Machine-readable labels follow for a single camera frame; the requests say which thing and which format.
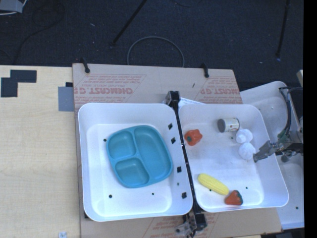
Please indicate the white plastic tray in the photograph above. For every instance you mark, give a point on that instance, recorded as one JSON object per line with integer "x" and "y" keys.
{"x": 215, "y": 157}
{"x": 99, "y": 207}

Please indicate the red toy strawberry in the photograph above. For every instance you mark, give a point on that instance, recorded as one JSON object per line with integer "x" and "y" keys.
{"x": 232, "y": 198}

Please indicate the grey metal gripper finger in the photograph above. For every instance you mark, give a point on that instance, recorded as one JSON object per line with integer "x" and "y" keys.
{"x": 260, "y": 156}
{"x": 266, "y": 145}

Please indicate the small white can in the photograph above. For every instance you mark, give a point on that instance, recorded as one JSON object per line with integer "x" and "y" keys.
{"x": 231, "y": 124}

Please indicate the brown cardboard board red print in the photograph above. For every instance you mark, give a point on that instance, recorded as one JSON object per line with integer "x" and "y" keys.
{"x": 158, "y": 85}

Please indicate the white printed paper sheet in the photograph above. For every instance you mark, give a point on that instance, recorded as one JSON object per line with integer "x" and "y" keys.
{"x": 190, "y": 101}

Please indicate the yellow toy corn cob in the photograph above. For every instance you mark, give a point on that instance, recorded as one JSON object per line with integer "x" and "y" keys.
{"x": 213, "y": 183}

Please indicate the orange toy bell pepper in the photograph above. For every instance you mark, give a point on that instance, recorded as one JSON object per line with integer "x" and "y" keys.
{"x": 194, "y": 137}

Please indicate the blue divided plate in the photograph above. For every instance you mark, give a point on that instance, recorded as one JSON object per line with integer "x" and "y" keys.
{"x": 148, "y": 147}

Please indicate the white toy garlic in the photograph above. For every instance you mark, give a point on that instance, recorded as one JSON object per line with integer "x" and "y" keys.
{"x": 246, "y": 150}
{"x": 244, "y": 136}

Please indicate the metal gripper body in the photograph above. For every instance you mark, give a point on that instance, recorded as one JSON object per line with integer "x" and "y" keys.
{"x": 293, "y": 146}

